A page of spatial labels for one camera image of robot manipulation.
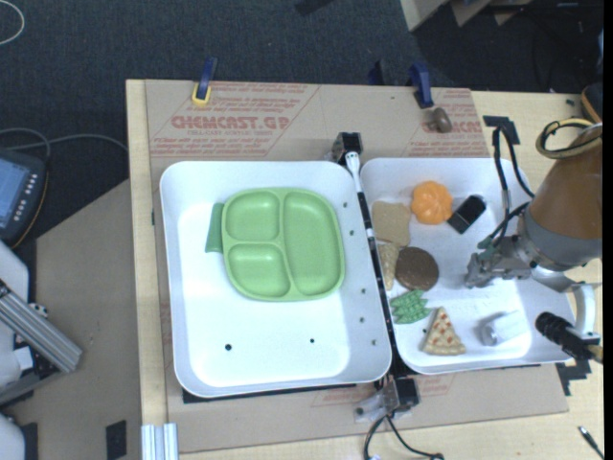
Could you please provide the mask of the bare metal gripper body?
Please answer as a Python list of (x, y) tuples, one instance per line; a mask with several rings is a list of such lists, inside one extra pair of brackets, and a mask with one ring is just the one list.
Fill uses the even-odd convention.
[(521, 238), (517, 235), (494, 240), (485, 238), (478, 243), (478, 257), (482, 271), (491, 271), (500, 279), (528, 279), (532, 275), (530, 264), (522, 252)]

